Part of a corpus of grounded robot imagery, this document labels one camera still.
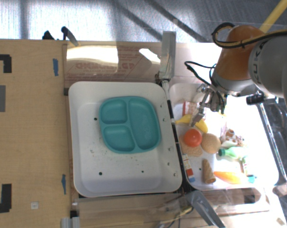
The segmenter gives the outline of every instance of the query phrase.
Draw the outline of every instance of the gray floor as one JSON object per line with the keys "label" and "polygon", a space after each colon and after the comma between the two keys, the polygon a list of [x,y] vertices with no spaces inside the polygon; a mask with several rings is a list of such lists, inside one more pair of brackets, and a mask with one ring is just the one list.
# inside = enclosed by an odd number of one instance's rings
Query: gray floor
{"label": "gray floor", "polygon": [[[280,0],[0,0],[0,38],[62,39],[68,27],[78,40],[212,42],[222,22],[259,27]],[[287,9],[271,30],[287,28]],[[287,196],[282,199],[287,218]]]}

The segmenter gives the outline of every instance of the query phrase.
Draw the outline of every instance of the yellow cable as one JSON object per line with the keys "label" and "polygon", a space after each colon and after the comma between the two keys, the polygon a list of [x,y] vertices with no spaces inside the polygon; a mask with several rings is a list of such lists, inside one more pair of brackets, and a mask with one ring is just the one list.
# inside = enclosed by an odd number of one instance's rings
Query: yellow cable
{"label": "yellow cable", "polygon": [[281,14],[285,11],[286,8],[287,0],[281,0],[259,29],[264,33],[269,31],[271,26],[276,22],[276,20],[281,16]]}

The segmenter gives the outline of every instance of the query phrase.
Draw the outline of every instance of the carrot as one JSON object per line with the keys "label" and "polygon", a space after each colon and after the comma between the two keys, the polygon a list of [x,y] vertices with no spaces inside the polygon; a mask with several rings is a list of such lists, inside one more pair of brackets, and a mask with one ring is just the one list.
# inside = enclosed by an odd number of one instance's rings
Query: carrot
{"label": "carrot", "polygon": [[242,172],[215,171],[214,175],[230,184],[242,184],[248,182],[248,177]]}

